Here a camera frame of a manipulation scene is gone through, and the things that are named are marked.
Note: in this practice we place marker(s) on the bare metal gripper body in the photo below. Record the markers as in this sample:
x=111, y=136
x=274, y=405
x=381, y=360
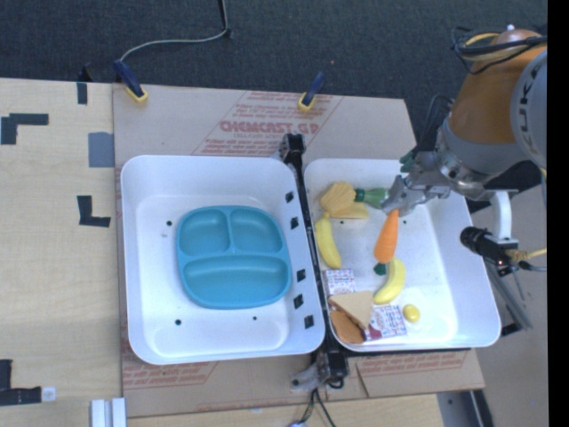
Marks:
x=433, y=176

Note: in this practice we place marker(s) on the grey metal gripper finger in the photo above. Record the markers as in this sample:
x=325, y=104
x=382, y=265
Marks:
x=411, y=203
x=393, y=198

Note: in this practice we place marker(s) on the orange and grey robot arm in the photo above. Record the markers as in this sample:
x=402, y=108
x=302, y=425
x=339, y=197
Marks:
x=489, y=100

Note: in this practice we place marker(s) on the green bottle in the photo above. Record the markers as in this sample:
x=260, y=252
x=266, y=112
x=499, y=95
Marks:
x=371, y=196

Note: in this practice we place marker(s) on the orange carrot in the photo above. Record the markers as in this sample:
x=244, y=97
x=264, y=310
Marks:
x=387, y=238

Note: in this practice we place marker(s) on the yellow flat toy slice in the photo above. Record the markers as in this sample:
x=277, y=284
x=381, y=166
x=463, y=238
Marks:
x=355, y=214

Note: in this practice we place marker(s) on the yellow ridged toy food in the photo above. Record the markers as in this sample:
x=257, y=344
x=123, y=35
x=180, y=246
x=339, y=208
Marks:
x=337, y=196

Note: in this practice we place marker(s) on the white plastic tray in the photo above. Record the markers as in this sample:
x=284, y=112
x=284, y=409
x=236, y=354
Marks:
x=151, y=256
x=444, y=265

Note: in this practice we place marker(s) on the yellow banana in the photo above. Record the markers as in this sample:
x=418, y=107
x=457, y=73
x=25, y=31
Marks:
x=328, y=245
x=393, y=283

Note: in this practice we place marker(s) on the thin black rod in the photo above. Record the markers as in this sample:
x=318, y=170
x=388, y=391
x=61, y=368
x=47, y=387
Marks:
x=307, y=220

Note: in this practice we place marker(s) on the white carton with red print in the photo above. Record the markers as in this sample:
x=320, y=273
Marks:
x=340, y=281

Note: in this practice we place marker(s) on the small yellow oval toy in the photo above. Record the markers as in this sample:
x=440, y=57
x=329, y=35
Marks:
x=411, y=313

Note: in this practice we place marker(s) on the tan triangular sandwich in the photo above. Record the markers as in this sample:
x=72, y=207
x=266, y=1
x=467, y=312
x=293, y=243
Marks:
x=358, y=307

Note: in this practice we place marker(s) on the white packet with colourful print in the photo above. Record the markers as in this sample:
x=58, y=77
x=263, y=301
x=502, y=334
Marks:
x=391, y=320

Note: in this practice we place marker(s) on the brown round biscuit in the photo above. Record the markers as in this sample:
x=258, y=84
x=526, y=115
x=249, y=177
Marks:
x=346, y=329

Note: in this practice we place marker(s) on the blue divided plate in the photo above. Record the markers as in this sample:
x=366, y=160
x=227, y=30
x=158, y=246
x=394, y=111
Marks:
x=233, y=265

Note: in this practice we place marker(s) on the brown cardboard board red print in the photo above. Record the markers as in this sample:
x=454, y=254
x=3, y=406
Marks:
x=186, y=118

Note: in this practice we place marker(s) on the black cylinder on white bracket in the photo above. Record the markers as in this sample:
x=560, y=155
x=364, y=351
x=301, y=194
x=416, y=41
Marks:
x=486, y=243

